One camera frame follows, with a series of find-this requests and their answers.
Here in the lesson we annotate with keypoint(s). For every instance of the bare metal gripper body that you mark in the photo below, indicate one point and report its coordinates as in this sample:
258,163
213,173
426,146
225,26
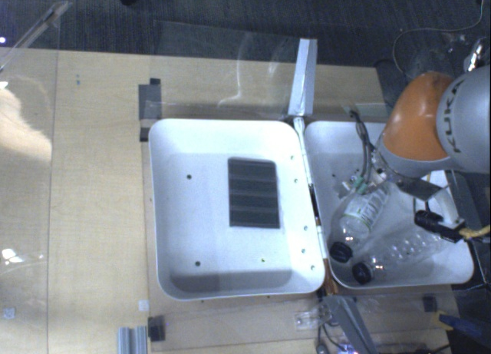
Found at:
377,177

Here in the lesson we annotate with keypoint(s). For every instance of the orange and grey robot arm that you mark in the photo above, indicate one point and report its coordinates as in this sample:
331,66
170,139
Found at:
422,126

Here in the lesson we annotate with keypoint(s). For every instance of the clear plastic bottle with label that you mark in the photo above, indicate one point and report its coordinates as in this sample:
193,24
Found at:
360,216

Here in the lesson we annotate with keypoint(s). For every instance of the white plastic tray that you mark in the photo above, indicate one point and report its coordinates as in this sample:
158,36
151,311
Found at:
207,252
414,272

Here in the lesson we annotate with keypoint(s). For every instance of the black ribbed rectangular pad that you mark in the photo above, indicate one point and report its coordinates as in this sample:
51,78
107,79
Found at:
254,192

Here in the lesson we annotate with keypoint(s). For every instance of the black cylinder on white bracket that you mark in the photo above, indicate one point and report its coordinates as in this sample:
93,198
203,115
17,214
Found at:
433,223

